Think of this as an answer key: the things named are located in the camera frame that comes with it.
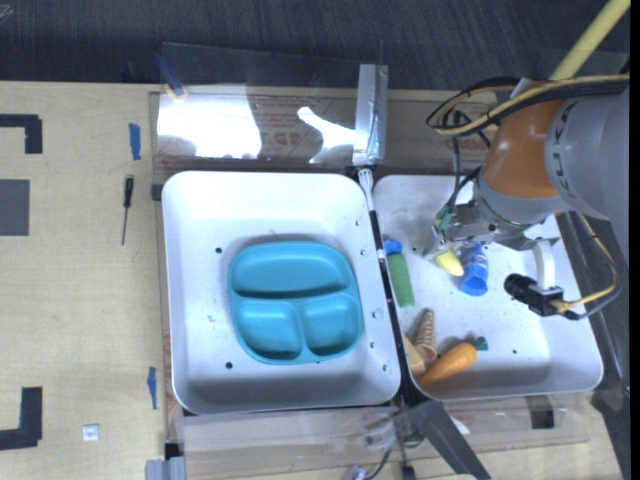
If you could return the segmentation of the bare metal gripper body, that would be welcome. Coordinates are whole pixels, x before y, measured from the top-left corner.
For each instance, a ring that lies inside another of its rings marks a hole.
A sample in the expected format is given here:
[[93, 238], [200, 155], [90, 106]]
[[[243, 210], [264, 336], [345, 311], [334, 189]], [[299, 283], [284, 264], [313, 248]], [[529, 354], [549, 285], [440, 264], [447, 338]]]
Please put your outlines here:
[[560, 240], [559, 236], [528, 237], [525, 232], [532, 227], [533, 224], [503, 219], [482, 200], [445, 203], [441, 207], [441, 240], [446, 244], [496, 243], [515, 251], [527, 251], [539, 243], [549, 242], [554, 246]]

